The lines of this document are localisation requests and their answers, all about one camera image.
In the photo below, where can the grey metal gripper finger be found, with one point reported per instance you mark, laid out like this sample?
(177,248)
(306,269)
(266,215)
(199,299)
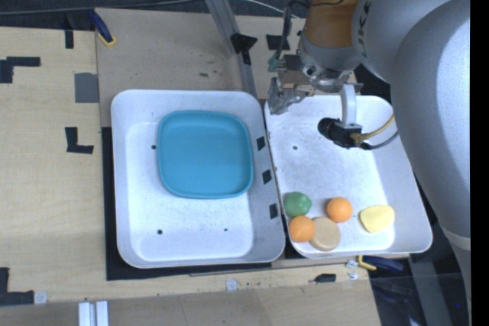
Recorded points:
(276,99)
(293,98)

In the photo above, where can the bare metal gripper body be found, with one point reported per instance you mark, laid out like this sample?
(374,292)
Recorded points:
(296,72)

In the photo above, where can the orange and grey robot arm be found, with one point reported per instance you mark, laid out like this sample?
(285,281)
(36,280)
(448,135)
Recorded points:
(428,61)

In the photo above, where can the white plastic tray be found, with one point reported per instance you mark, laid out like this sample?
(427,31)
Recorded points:
(328,172)
(191,233)

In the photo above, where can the blue plate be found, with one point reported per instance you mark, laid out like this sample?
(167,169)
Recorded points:
(204,154)

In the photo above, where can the green toy vegetable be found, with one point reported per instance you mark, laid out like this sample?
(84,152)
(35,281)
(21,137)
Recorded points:
(297,204)

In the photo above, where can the orange toy fruit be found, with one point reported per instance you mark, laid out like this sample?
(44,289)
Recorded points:
(339,209)
(301,229)

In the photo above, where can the beige round biscuit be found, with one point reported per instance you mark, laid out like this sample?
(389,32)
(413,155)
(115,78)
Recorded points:
(326,234)

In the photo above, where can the pale yellow toy wedge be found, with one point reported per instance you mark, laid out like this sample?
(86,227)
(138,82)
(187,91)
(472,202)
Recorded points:
(376,218)

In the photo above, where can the black cylinder on white bracket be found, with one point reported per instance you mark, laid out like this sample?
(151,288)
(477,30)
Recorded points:
(340,131)

